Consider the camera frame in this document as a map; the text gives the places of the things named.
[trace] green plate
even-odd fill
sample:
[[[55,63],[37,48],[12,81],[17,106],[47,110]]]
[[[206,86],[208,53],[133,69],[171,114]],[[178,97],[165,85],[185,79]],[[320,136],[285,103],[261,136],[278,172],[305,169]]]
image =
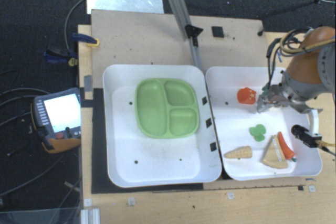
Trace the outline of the green plate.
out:
[[[154,138],[177,138],[195,133],[199,111],[194,89],[177,79],[147,79],[135,92],[140,130]]]

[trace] toy food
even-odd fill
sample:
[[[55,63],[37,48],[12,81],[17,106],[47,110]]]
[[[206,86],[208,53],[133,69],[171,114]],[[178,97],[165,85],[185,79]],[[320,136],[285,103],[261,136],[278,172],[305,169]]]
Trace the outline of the toy food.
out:
[[[255,127],[251,127],[249,131],[256,141],[260,142],[265,139],[264,134],[266,134],[266,128],[262,124],[258,124]]]
[[[277,169],[285,169],[288,167],[288,163],[276,135],[272,136],[264,159],[261,162],[267,166]]]
[[[256,102],[256,91],[245,87],[237,92],[238,102],[241,104],[254,104]]]
[[[287,146],[284,136],[281,132],[278,133],[278,140],[285,158],[292,159],[295,155],[295,152]]]
[[[241,146],[233,151],[225,153],[224,157],[228,159],[251,158],[252,148],[250,146]]]

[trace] carrot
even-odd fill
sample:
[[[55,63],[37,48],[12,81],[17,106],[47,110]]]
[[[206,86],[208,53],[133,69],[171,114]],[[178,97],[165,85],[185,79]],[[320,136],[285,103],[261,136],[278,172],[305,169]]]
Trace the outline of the carrot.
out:
[[[278,133],[278,140],[285,158],[292,159],[295,155],[295,152],[287,146],[284,136],[281,132]]]

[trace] black clip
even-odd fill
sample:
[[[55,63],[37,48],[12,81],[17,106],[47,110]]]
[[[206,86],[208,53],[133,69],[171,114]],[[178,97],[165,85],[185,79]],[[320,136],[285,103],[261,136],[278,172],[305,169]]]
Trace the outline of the black clip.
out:
[[[197,37],[199,36],[199,34],[203,31],[202,28],[196,27],[196,26],[192,26],[192,25],[186,25],[184,27],[188,38],[193,38],[193,45],[195,47],[198,47],[198,40]]]

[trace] dark floor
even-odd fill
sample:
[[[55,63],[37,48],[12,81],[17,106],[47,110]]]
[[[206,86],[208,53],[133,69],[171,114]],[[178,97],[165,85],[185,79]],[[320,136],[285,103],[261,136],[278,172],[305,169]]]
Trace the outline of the dark floor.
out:
[[[45,63],[43,52],[48,46],[65,48],[64,21],[77,1],[0,0],[0,92],[20,87],[58,92],[76,85],[76,69],[66,64]],[[260,19],[266,31],[289,31],[319,25],[335,27],[335,4],[315,4],[313,0],[185,1],[192,15]],[[166,0],[164,9],[165,12],[170,12]],[[86,15],[86,8],[82,5],[71,17],[69,32],[76,31],[78,24],[88,23],[90,17]],[[27,110],[27,100],[2,106],[0,123]],[[30,180],[59,158],[59,155],[43,151],[36,134],[28,134],[29,126],[30,119],[23,118],[0,127],[0,193]],[[25,145],[24,149],[13,156],[7,156],[8,152]],[[58,207],[69,190],[64,182],[76,182],[78,170],[78,150],[66,152],[61,162],[42,178],[11,193],[10,205],[4,210]],[[74,192],[63,207],[75,206],[77,202],[78,194]]]

